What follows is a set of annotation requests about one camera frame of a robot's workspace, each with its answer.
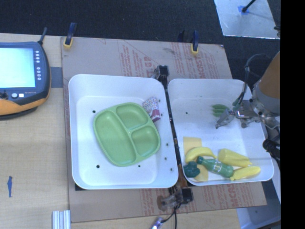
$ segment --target orange controller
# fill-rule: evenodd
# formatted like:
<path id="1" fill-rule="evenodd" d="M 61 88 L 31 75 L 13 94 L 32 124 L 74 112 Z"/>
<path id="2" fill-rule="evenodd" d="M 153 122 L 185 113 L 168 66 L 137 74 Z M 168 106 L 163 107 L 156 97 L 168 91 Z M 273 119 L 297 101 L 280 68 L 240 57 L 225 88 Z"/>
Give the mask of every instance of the orange controller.
<path id="1" fill-rule="evenodd" d="M 0 120 L 34 111 L 50 89 L 51 69 L 42 43 L 0 43 Z"/>

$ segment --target button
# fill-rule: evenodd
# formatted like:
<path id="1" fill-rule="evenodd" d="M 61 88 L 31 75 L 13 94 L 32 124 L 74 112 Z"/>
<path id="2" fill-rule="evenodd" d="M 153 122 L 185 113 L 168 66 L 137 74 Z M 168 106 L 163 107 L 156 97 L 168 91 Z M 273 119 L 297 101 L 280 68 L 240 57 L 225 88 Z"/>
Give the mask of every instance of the button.
<path id="1" fill-rule="evenodd" d="M 17 93 L 13 93 L 13 94 L 11 94 L 11 97 L 12 98 L 18 98 L 18 94 Z"/>

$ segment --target black cable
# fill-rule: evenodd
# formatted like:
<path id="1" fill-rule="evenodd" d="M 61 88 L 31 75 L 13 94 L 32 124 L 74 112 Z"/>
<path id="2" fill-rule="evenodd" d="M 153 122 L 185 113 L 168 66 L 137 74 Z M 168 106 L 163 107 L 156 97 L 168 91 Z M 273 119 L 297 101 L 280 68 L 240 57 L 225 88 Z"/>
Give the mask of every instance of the black cable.
<path id="1" fill-rule="evenodd" d="M 245 75 L 244 75 L 244 86 L 243 86 L 243 90 L 242 92 L 240 93 L 240 95 L 238 96 L 237 100 L 238 100 L 238 104 L 241 105 L 243 99 L 244 99 L 244 94 L 247 90 L 247 86 L 248 86 L 248 80 L 249 80 L 249 73 L 250 73 L 250 62 L 255 58 L 255 57 L 258 57 L 258 56 L 264 56 L 266 57 L 266 54 L 264 53 L 258 53 L 258 54 L 255 54 L 253 56 L 251 56 L 247 62 L 246 62 L 246 65 L 244 66 L 244 70 L 245 70 Z"/>
<path id="2" fill-rule="evenodd" d="M 177 209 L 181 206 L 181 203 L 173 208 L 172 214 L 167 218 L 161 221 L 161 223 L 167 222 L 173 215 L 175 215 L 175 229 L 177 228 Z"/>
<path id="3" fill-rule="evenodd" d="M 261 78 L 261 75 L 258 75 L 258 74 L 254 73 L 254 72 L 252 72 L 252 71 L 250 71 L 249 74 L 255 76 L 255 77 L 258 78 L 258 79 Z"/>
<path id="4" fill-rule="evenodd" d="M 41 35 L 41 37 L 40 37 L 40 40 L 38 41 L 38 43 L 40 44 L 40 45 L 42 45 L 43 44 L 43 39 L 44 39 L 44 36 L 47 34 L 47 27 L 45 27 L 44 29 L 43 29 L 43 33 L 42 33 L 42 35 Z"/>

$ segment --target green plate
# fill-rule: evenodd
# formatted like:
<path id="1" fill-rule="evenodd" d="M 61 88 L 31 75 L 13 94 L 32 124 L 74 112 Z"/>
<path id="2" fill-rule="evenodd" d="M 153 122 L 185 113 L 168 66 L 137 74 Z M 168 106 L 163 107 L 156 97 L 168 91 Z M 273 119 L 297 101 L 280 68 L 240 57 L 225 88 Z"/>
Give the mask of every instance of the green plate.
<path id="1" fill-rule="evenodd" d="M 138 163 L 160 148 L 156 126 L 145 109 L 135 103 L 119 104 L 97 113 L 93 129 L 104 154 L 117 166 Z"/>

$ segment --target green bottle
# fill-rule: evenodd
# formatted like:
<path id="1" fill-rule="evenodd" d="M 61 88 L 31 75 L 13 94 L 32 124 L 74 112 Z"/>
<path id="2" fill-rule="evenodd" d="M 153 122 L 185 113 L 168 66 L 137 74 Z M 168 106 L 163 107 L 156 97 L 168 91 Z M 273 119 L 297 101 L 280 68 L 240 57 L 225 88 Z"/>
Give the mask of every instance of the green bottle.
<path id="1" fill-rule="evenodd" d="M 204 159 L 200 156 L 197 158 L 197 163 L 204 165 L 207 170 L 223 177 L 231 177 L 233 175 L 233 166 L 226 165 L 217 159 Z"/>

